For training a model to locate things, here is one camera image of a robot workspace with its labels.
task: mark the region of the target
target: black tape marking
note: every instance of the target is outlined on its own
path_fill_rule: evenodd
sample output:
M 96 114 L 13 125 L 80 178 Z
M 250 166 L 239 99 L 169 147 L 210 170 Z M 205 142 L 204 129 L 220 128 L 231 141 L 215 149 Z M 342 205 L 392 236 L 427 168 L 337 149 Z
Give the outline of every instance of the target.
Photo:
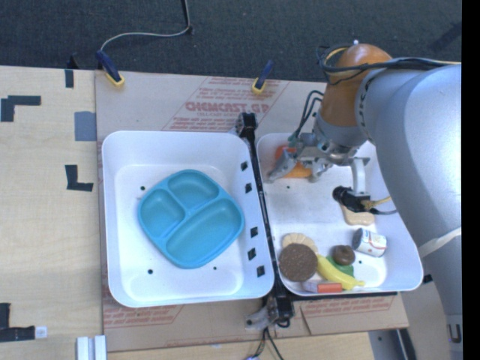
M 79 183 L 78 182 L 78 166 L 66 165 L 65 172 L 67 173 L 67 189 L 72 191 L 86 191 L 92 192 L 93 183 Z
M 0 101 L 0 122 L 12 122 L 14 120 L 16 105 L 41 105 L 41 96 L 8 96 Z
M 35 339 L 35 326 L 26 328 L 4 328 L 0 329 L 0 343 L 8 341 L 25 341 Z
M 10 316 L 10 303 L 0 303 L 0 329 L 8 328 Z
M 74 72 L 71 69 L 65 70 L 65 88 L 74 87 Z
M 75 141 L 97 141 L 97 116 L 93 112 L 75 112 Z
M 0 303 L 0 343 L 35 339 L 35 326 L 10 327 L 10 303 Z
M 439 52 L 462 34 L 462 22 L 455 23 L 447 32 L 430 44 L 430 49 Z

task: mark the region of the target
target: tray hole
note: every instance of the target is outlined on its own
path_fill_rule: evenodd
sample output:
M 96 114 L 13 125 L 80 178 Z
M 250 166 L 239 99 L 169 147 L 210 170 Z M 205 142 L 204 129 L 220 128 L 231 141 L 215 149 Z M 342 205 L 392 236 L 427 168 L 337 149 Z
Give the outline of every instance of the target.
M 265 274 L 265 267 L 261 265 L 260 267 L 256 268 L 256 276 L 259 278 Z
M 255 248 L 252 248 L 248 251 L 247 254 L 248 254 L 248 259 L 252 260 L 257 255 L 257 252 L 255 251 Z

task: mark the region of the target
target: blue divided plate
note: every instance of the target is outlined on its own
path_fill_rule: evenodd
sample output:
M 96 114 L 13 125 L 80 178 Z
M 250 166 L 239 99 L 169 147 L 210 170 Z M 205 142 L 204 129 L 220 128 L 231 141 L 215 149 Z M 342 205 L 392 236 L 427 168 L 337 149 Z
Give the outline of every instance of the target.
M 205 173 L 185 169 L 150 189 L 140 200 L 145 234 L 175 265 L 204 266 L 224 252 L 245 225 L 235 200 Z

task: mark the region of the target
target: white cable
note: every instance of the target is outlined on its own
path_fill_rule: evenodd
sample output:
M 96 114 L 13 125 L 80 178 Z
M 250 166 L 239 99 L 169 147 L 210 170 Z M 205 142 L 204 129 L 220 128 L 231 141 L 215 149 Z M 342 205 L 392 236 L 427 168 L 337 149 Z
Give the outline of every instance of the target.
M 430 241 L 427 241 L 421 247 L 418 248 L 418 255 L 421 258 L 439 250 L 445 244 L 449 243 L 452 239 L 457 236 L 462 235 L 462 227 L 459 226 L 457 229 L 454 229 L 439 238 L 432 238 Z
M 104 50 L 105 46 L 110 43 L 111 41 L 114 41 L 118 38 L 123 38 L 124 36 L 154 36 L 156 38 L 174 38 L 176 36 L 181 36 L 187 33 L 191 27 L 190 27 L 190 12 L 188 10 L 188 2 L 187 0 L 184 0 L 184 6 L 185 6 L 185 15 L 187 17 L 187 27 L 183 29 L 180 32 L 177 33 L 172 33 L 172 34 L 158 34 L 158 33 L 150 33 L 150 32 L 126 32 L 126 33 L 121 33 L 117 34 L 116 36 L 111 37 L 107 41 L 103 43 L 101 46 L 100 50 Z

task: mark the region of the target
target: black cable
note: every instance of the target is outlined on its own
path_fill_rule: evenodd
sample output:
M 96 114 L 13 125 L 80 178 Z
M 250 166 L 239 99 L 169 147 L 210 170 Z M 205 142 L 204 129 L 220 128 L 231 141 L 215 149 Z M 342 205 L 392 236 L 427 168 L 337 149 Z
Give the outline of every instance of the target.
M 294 132 L 293 132 L 293 136 L 295 138 L 299 137 L 299 134 L 302 131 L 303 126 L 305 125 L 305 123 L 307 122 L 308 118 L 310 117 L 312 111 L 314 110 L 315 103 L 317 101 L 319 101 L 319 102 L 322 101 L 322 98 L 320 98 L 320 97 L 314 97 L 313 100 L 311 101 L 311 97 L 315 94 L 323 96 L 323 93 L 321 91 L 317 91 L 317 90 L 313 90 L 308 94 L 307 100 L 305 101 L 305 104 L 304 104 L 304 107 L 303 107 L 303 112 L 301 114 L 300 124 L 298 125 L 297 129 L 295 129 Z
M 284 322 L 278 322 L 277 321 L 277 326 L 279 326 L 280 328 L 290 327 L 290 319 L 288 319 L 287 321 L 284 321 Z
M 282 355 L 280 354 L 280 351 L 278 350 L 277 346 L 275 345 L 275 343 L 273 342 L 273 339 L 272 339 L 272 336 L 270 336 L 270 331 L 269 331 L 269 327 L 265 328 L 266 332 L 267 332 L 267 336 L 268 336 L 268 339 L 270 340 L 270 343 L 271 345 L 273 346 L 275 352 L 277 353 L 277 356 L 280 360 L 284 360 L 284 358 L 282 357 Z
M 284 358 L 280 354 L 280 351 L 275 345 L 272 336 L 270 335 L 269 327 L 266 327 L 265 329 L 263 329 L 262 339 L 260 340 L 260 343 L 256 348 L 255 353 L 251 357 L 249 357 L 249 359 L 257 359 L 263 353 L 263 350 L 265 349 L 266 338 L 268 338 L 268 340 L 270 341 L 270 344 L 273 346 L 273 349 L 277 353 L 278 358 L 280 360 L 284 360 Z
M 396 209 L 394 209 L 392 211 L 379 211 L 376 208 L 372 208 L 369 212 L 371 214 L 374 214 L 374 215 L 393 215 L 393 214 L 397 213 L 398 211 Z
M 320 65 L 320 68 L 325 74 L 325 78 L 330 85 L 336 85 L 346 80 L 351 80 L 354 77 L 358 76 L 359 74 L 368 71 L 374 68 L 389 68 L 389 69 L 413 69 L 413 70 L 421 70 L 421 71 L 428 71 L 430 69 L 445 67 L 446 65 L 452 64 L 460 64 L 457 62 L 450 62 L 450 61 L 439 61 L 433 60 L 430 58 L 415 58 L 415 57 L 406 57 L 406 58 L 393 58 L 389 61 L 383 61 L 373 64 L 360 64 L 360 65 L 353 65 L 350 67 L 336 67 L 331 66 L 328 64 L 328 61 L 331 57 L 337 55 L 340 52 L 345 51 L 346 49 L 350 48 L 352 44 L 341 44 L 332 47 L 326 46 L 318 46 L 316 48 L 316 58 Z M 331 75 L 343 76 L 348 75 L 346 77 L 340 78 L 336 82 L 332 82 L 330 80 Z

